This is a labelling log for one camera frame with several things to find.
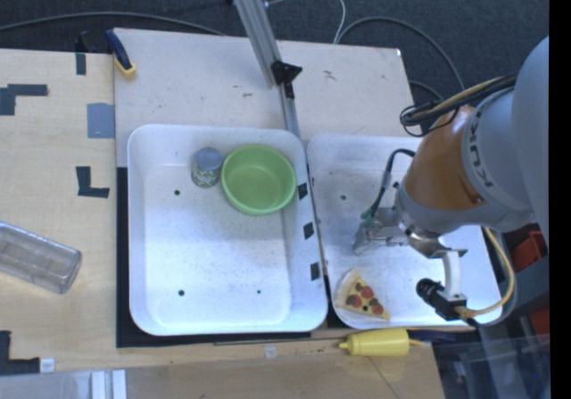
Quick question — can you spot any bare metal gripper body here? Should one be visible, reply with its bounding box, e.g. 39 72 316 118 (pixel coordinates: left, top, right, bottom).
376 206 452 259

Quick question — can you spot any pizza slice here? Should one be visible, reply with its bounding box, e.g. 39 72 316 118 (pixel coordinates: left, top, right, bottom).
334 267 393 323

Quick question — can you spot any white plastic tray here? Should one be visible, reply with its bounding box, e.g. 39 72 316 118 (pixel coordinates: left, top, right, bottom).
127 123 329 337
306 133 506 331

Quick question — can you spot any yellow squeeze bottle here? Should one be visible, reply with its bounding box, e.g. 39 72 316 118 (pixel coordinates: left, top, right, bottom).
337 328 426 358

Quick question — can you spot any green bowl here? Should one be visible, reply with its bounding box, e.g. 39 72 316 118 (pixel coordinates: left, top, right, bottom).
220 143 298 217

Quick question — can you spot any small grey-topped can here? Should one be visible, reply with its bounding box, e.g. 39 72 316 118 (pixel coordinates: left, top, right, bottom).
190 146 225 189

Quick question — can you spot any pale wood board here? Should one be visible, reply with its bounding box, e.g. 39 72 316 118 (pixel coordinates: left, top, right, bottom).
112 27 418 169

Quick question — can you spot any black cylinder on white bracket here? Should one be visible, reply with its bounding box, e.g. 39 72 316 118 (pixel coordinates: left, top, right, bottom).
416 249 469 323

